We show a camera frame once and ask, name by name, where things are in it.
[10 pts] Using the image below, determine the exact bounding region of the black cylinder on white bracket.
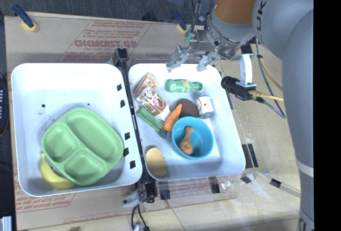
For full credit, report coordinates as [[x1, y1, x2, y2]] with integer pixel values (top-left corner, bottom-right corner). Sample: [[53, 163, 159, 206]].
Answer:
[[220, 53, 257, 101]]

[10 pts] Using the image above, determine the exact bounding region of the blue bowl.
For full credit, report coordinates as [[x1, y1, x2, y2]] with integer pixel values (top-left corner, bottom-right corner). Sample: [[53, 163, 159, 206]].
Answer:
[[170, 116, 214, 160]]

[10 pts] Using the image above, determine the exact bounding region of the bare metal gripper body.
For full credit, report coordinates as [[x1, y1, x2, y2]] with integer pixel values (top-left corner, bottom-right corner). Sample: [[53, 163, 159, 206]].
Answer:
[[188, 29, 248, 61]]

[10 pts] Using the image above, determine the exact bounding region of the small white can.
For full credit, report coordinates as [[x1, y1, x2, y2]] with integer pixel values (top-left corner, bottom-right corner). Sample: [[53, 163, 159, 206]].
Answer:
[[196, 95, 215, 120]]

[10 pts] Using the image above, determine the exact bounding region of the green plastic bottle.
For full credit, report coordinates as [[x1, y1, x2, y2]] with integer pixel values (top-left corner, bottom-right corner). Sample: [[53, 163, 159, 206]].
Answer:
[[165, 78, 204, 93]]

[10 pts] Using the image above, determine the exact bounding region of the brown cardboard board red print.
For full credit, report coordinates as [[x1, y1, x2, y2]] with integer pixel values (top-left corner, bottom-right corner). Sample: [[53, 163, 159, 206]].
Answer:
[[4, 11, 238, 230]]

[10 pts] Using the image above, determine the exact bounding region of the green divided plate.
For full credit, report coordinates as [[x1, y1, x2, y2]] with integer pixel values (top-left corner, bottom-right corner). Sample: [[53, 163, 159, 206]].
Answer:
[[41, 107, 125, 186]]

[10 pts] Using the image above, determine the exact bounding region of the toy sandwich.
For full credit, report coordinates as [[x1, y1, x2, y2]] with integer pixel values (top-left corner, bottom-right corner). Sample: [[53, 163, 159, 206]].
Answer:
[[134, 71, 159, 97]]

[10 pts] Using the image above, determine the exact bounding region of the brown toy chicken drumstick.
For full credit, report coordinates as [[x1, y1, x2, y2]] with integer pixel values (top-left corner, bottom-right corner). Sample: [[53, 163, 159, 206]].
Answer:
[[178, 125, 194, 156]]

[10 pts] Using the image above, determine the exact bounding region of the orange carrot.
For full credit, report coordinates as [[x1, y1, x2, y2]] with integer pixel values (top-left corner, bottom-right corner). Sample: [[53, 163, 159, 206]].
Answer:
[[163, 103, 183, 133]]

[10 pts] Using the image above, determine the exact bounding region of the brown round toy food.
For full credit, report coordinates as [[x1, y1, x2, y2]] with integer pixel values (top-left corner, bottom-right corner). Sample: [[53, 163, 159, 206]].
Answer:
[[174, 98, 200, 119]]

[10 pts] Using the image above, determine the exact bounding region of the white plastic tray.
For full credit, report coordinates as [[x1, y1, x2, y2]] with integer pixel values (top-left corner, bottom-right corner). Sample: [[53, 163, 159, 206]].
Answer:
[[128, 63, 246, 182], [11, 62, 143, 197]]

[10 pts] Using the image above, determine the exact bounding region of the black block with thin wires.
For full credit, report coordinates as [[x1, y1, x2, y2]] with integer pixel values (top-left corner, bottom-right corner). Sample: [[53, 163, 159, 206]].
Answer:
[[113, 47, 129, 66], [137, 180, 158, 203]]

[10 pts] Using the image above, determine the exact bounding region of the yellow banana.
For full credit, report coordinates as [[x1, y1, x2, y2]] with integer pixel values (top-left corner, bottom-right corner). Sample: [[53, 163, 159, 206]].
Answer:
[[39, 153, 76, 190]]

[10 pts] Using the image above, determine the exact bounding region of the green toy vegetable stalk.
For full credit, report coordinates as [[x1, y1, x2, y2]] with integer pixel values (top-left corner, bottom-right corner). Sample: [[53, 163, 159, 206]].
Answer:
[[136, 106, 168, 139]]

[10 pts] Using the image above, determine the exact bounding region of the thin black rod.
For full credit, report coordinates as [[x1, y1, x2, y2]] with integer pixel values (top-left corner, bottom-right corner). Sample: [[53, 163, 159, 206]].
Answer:
[[119, 60, 150, 188]]

